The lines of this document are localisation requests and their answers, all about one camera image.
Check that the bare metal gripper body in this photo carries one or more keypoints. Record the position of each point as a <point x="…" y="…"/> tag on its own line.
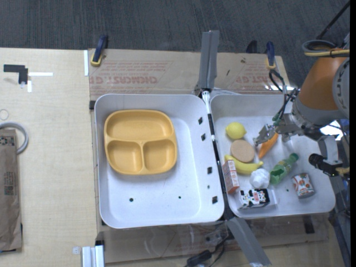
<point x="292" y="126"/>

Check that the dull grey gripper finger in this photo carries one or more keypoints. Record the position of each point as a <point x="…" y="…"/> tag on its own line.
<point x="269" y="130"/>
<point x="259" y="140"/>

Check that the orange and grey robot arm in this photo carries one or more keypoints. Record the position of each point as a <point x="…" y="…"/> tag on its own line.
<point x="320" y="85"/>

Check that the orange carrot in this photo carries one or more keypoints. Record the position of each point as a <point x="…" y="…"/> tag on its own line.
<point x="266" y="147"/>

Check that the brown round biscuit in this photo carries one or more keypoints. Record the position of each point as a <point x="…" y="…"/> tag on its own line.
<point x="242" y="150"/>

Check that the yellow lemon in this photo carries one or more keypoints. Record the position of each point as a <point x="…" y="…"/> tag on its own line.
<point x="235" y="130"/>

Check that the yellow banana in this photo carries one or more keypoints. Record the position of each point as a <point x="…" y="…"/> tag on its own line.
<point x="246" y="168"/>

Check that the green plastic bottle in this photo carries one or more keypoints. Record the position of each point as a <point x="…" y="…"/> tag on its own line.
<point x="281" y="170"/>

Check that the white garlic bulb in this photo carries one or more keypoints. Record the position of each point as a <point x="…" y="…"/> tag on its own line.
<point x="259" y="178"/>

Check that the orange and white carton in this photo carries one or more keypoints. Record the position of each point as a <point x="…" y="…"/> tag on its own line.
<point x="231" y="177"/>

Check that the cow print milk carton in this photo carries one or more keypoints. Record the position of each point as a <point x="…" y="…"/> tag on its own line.
<point x="254" y="198"/>

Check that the orange and white can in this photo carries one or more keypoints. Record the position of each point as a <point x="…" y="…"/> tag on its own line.
<point x="303" y="185"/>

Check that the white plastic tray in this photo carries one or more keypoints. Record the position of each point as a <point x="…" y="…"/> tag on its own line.
<point x="167" y="199"/>
<point x="286" y="202"/>

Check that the yellow divided plate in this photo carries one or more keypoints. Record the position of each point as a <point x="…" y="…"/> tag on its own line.
<point x="140" y="142"/>

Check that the brown cardboard board red print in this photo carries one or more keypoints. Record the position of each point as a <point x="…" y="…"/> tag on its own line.
<point x="144" y="76"/>

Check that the brown paper bag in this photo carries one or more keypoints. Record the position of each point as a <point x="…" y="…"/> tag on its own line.
<point x="9" y="190"/>

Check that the black cylinder on white bracket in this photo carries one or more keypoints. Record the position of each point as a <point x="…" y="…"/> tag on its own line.
<point x="328" y="167"/>

